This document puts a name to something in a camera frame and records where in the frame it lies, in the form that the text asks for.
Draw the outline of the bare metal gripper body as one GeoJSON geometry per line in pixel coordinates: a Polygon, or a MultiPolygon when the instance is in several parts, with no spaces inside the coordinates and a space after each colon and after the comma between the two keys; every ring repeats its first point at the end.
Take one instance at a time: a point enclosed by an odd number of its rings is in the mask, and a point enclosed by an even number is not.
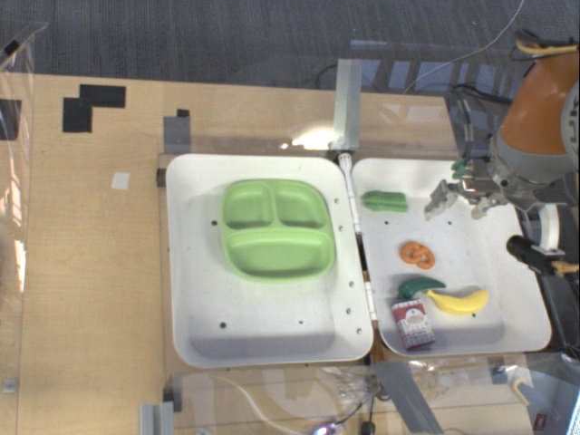
{"type": "Polygon", "coordinates": [[[458,165],[459,195],[473,204],[484,199],[494,205],[510,203],[511,169],[501,159],[471,158],[458,165]]]}

